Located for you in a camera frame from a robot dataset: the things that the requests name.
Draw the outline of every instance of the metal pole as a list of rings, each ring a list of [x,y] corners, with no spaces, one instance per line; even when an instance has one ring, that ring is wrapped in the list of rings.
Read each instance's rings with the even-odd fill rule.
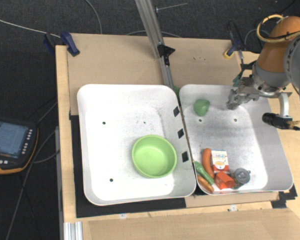
[[[136,6],[139,10],[144,29],[149,38],[155,58],[160,58],[160,66],[163,76],[164,84],[171,89],[174,88],[169,63],[166,63],[164,56],[159,53],[158,46],[165,45],[162,33],[159,27],[155,7],[151,0],[135,0]]]

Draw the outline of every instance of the orange vegetable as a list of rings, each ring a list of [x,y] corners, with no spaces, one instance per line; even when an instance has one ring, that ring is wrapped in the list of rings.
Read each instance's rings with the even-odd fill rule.
[[[209,174],[209,176],[214,179],[215,178],[215,173],[214,170],[212,169],[211,163],[210,163],[210,158],[211,158],[211,149],[206,148],[203,151],[202,154],[202,166],[205,169],[205,171]]]
[[[214,183],[218,186],[220,190],[222,189],[232,189],[235,186],[235,181],[228,174],[220,171],[216,174]]]
[[[214,187],[209,184],[203,177],[197,175],[196,178],[201,186],[203,186],[209,193],[213,193],[215,191]]]

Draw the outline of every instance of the wooden table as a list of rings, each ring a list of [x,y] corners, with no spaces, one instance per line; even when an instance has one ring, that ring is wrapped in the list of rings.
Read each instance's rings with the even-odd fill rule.
[[[112,239],[298,239],[300,240],[300,131],[279,130],[298,197],[287,208],[274,209],[278,192],[204,195],[185,198],[186,208],[77,218],[69,114],[77,115],[77,92],[85,84],[163,84],[159,61],[148,38],[99,34],[72,34],[80,55],[56,47],[56,72],[61,150],[63,222],[82,222],[84,240]],[[232,85],[239,73],[236,54],[225,59],[228,40],[165,38],[176,49],[170,56],[174,84]],[[244,52],[249,63],[257,55]],[[290,115],[300,120],[300,100],[291,85],[287,92]],[[274,113],[279,101],[270,99]]]

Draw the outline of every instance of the white tray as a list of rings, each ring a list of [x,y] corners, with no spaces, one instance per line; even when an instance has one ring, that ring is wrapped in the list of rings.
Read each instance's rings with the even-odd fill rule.
[[[290,189],[293,177],[278,131],[262,121],[262,115],[271,112],[268,99],[261,97],[229,110],[226,102],[231,89],[226,85],[189,84],[179,93],[192,158],[201,162],[205,148],[224,150],[231,172],[237,168],[251,172],[249,183],[238,190],[220,190],[213,184],[213,195]],[[205,116],[194,111],[196,100],[210,101]]]
[[[83,188],[99,206],[191,195],[196,176],[176,94],[162,85],[88,84],[77,94]],[[132,148],[145,135],[166,138],[177,165],[163,178],[134,168]]]

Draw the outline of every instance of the black mat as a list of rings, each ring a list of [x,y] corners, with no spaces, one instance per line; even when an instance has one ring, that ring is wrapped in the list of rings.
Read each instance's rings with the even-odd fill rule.
[[[76,216],[78,218],[110,214],[173,210],[186,207],[186,201],[184,198],[160,199],[106,206],[98,206],[90,203],[84,193],[80,125],[79,116],[77,115],[71,116],[71,130],[75,185],[75,205]]]

